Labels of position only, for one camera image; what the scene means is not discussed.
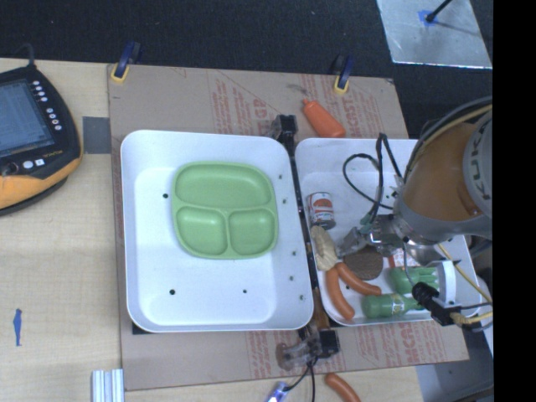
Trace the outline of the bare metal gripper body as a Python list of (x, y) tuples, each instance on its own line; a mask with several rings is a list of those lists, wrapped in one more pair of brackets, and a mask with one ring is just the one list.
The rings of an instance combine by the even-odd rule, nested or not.
[(404, 222), (394, 214), (366, 214), (360, 234), (372, 246), (403, 246), (410, 241)]

